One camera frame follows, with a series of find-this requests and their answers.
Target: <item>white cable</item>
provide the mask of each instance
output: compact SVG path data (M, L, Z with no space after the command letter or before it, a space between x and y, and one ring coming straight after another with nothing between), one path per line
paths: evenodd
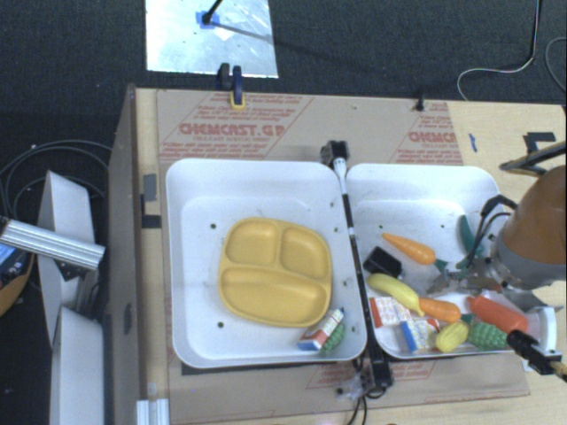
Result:
M533 25L532 52L530 54L530 57L527 59L527 61L523 65L518 67L517 69L492 69L492 68L487 68L487 67L473 67L471 69L468 69L467 71L464 71L463 73L460 73L459 78L457 79L457 89L459 90L459 94L461 95L461 97L465 101L468 101L469 99L462 92L461 79L466 74L473 73L473 72L514 74L514 73L522 72L526 67L528 67L529 65L531 65L533 63L533 60L535 59L536 41L538 39L538 32L540 31L540 7L541 7L541 1L536 0L536 3L535 3L535 21L534 21L534 25Z
M562 89L563 91L565 91L565 85L563 85L561 83L561 81L559 80L559 78L555 75L555 73L553 72L553 70L551 69L551 66L549 65L549 48L554 44L557 43L558 41L567 41L567 38L565 38L564 36L553 39L549 42L548 46L546 47L546 68L548 69L548 72L551 74L551 78L555 81L555 83L557 84L557 86Z

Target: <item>toy banana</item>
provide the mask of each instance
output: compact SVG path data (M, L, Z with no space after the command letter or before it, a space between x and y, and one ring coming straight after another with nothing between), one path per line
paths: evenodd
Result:
M400 304L404 305L409 310L413 310L419 316L425 315L419 306L419 296L404 282L387 274L373 274L366 282L370 288L392 296Z

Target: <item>aluminum plate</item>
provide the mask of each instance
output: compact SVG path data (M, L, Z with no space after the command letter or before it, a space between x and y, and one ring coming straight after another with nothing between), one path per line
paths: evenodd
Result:
M224 0L214 27L201 12L215 0L145 0L147 69L216 74L221 63L247 77L277 78L268 0Z

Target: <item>yellow plate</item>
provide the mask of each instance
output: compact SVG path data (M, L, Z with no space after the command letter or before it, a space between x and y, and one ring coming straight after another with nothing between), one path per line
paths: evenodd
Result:
M329 308L329 246L313 230L283 220L237 222L222 246L219 293L248 320L288 328L320 321Z

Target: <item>table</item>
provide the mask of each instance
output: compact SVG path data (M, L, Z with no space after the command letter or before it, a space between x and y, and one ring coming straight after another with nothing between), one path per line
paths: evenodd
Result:
M342 403L335 408L336 401L327 403L332 388L321 390L326 392L326 396L321 396L322 404L319 406L331 405L327 406L327 411L338 412L320 413L319 409L317 414L277 418L269 417L274 414L269 408L268 411L237 411L236 403L234 415L226 412L215 414L214 409L220 406L214 398L198 395L207 386L209 389L212 385L222 386L223 380L229 383L229 379L236 379L235 375L193 376L193 405L191 395L185 390L180 394L181 384L176 383L181 378L177 376L177 369L171 367L175 355L167 345L169 321L167 307L164 306L164 302L168 301L167 282L164 282L163 275L167 271L167 257L164 257L167 247L162 237L163 204L160 202L159 186L164 164L186 155L222 154L214 150L224 150L223 155L226 155L226 150L233 150L235 157L315 160L319 149L328 140L348 137L352 154L349 163L352 165L413 159L479 166L493 176L504 195L517 201L535 181L534 178L504 173L498 165L525 154L522 136L527 132L552 132L557 140L563 140L563 109L535 104L431 101L426 103L425 113L420 113L411 100L248 95L247 102L251 107L247 117L246 114L239 117L239 124L243 125L239 130L244 127L252 132L256 130L256 134L252 134L256 135L254 140L250 138L252 142L246 144L243 137L237 140L230 134L220 136L217 132L215 145L211 143L210 130L213 126L207 124L217 124L216 129L219 129L218 121L229 122L226 120L226 112L229 112L225 109L226 99L226 94L215 92L128 89L111 159L110 177L110 270L113 278L108 311L112 317L115 420L117 423L133 423L134 404L140 398L169 398L172 423L176 424L221 420L234 425L345 423L351 416L352 407ZM180 143L181 136L190 143ZM551 167L560 164L564 164L564 156L542 165ZM143 196L142 206L133 205L139 203L140 196ZM125 203L129 203L131 209L125 208ZM540 289L537 294L551 305L565 305L563 283ZM128 332L125 322L131 323ZM564 309L557 314L557 323L557 349L566 353ZM477 358L456 360L460 360L455 362L457 364L471 367L478 363ZM494 370L505 363L519 364L519 358L512 354L508 357L497 355L496 359L487 361L494 364L491 366ZM285 370L290 373L295 368ZM253 377L245 375L243 382L250 380L249 376ZM285 376L284 372L280 372L281 378ZM531 392L528 397L524 396L525 392L520 392L522 389L518 389L517 393L522 396L510 396L513 392L510 393L508 386L501 393L505 398L497 398L499 393L495 389L486 394L490 399L483 399L482 391L476 391L474 395L454 396L445 401L438 398L431 401L442 402L412 407L395 406L396 401L388 403L384 398L383 403L369 403L367 423L563 422L562 417L567 413L567 390L563 383L553 376L534 373L526 374L525 378ZM291 400L287 398L286 401L294 398L298 404L302 398L304 403L313 401L306 399L309 396L303 392L295 397L293 392L288 393ZM208 413L183 420L179 398L186 398L185 413L199 408ZM475 401L456 401L459 399ZM267 404L269 400L273 399L261 398L260 395L261 403ZM308 411L311 406L303 404L301 407Z

